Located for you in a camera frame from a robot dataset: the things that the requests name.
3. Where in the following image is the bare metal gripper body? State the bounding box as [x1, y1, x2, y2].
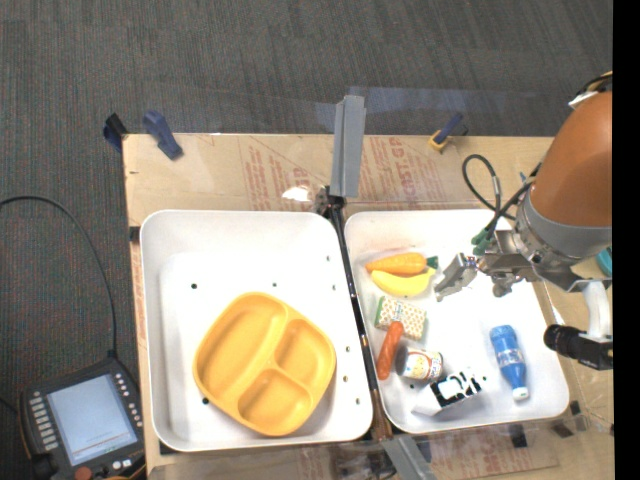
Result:
[478, 227, 572, 283]

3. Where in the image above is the white plastic tray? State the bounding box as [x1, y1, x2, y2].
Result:
[343, 208, 572, 436]
[138, 208, 375, 454]

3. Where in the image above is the yellow banana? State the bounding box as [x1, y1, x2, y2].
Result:
[370, 266, 438, 300]

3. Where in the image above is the orange carrot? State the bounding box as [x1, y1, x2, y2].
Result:
[364, 251, 440, 277]

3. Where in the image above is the green and white patterned packet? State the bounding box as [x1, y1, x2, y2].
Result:
[373, 294, 428, 341]

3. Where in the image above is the blue bottle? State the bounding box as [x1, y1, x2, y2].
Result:
[488, 323, 531, 402]

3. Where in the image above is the small white and yellow can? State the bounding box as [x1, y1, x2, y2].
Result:
[396, 345, 445, 384]

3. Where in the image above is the orange sausage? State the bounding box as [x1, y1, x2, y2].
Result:
[375, 319, 406, 382]

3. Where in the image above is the black and white carton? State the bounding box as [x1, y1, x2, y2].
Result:
[410, 367, 488, 418]

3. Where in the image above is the yellow divided plate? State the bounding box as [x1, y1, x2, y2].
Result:
[191, 291, 338, 439]

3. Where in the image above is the brown cardboard board red print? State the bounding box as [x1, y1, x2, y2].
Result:
[121, 132, 614, 480]

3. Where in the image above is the black cylinder on white bracket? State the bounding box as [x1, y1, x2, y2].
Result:
[542, 277, 614, 372]

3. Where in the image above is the black block with thin wires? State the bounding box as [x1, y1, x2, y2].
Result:
[314, 186, 347, 218]

